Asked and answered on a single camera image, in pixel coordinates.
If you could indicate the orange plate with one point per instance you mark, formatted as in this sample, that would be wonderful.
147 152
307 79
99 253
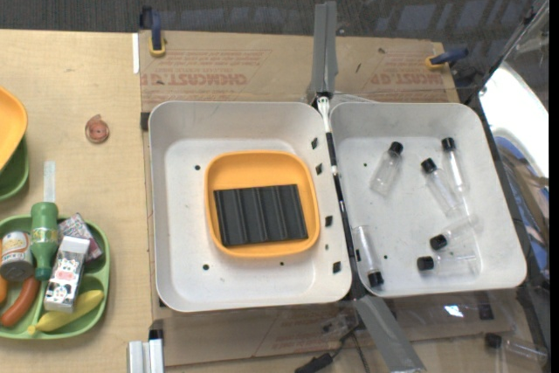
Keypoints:
11 122
262 170

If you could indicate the thin black and white rod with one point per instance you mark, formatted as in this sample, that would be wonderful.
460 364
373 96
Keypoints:
333 157

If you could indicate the black ribbed rack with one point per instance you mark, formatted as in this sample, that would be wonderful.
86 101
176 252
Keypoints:
262 214

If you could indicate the brown cardboard board red print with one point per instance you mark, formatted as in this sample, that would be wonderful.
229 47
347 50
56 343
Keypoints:
284 65

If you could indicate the clear plastic bottle black cap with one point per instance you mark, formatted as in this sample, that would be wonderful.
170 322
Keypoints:
519 348
367 253
454 170
458 233
441 188
454 264
385 172

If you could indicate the white plastic tray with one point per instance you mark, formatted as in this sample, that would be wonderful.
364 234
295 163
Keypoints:
406 223
183 275

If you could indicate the pink round disc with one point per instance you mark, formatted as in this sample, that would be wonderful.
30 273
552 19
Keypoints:
97 129

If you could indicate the pink packet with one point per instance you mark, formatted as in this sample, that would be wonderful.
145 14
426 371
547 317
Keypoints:
76 227

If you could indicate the green divided plate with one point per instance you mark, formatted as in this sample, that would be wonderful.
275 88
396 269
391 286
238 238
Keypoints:
97 275

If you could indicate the white milk carton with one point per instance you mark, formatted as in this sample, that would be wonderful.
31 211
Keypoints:
65 275

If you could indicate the green bottle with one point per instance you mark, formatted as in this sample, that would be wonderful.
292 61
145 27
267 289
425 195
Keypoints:
43 227

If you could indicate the yellow banana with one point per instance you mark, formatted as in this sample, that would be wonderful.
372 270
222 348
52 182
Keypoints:
83 305

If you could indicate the small can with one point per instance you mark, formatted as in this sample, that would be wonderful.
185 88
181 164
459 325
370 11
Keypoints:
15 253

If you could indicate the orange sausage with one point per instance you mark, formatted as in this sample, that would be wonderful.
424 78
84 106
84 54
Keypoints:
22 303

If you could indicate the orange carrot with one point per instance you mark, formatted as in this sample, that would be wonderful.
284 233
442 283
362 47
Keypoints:
2 290

